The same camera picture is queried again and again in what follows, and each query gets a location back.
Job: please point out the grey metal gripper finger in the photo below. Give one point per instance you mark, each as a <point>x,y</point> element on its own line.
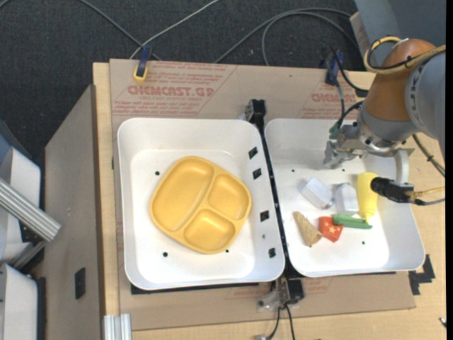
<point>329,158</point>
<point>342,158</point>

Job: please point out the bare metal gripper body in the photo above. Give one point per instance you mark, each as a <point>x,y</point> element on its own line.
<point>354,140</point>

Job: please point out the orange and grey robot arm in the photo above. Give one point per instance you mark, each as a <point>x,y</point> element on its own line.
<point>389,83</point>

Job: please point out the small white carton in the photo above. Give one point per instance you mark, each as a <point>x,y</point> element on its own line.
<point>315,191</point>

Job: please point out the clear plastic bottle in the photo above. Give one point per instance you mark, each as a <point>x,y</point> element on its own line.
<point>346,198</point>

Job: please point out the yellow squeeze bottle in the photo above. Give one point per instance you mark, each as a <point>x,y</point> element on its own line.
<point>364,198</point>

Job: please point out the green pea pod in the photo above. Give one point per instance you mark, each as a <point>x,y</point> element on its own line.
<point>350,221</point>

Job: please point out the thin black rod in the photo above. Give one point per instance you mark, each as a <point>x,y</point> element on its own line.
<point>274,190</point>

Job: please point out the tan ice cream cone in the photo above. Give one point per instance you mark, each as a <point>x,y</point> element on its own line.
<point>307,230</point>

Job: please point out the brown cardboard board red print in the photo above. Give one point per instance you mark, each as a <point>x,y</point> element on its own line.
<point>283,87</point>

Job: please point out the white plastic tray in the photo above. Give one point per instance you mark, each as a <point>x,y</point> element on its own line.
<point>354,257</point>
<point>198,133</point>

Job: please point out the yellow divided plate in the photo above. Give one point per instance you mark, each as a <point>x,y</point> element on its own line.
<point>187,197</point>

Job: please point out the black cylinder on white bracket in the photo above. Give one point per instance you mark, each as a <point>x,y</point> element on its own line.
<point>389,188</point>

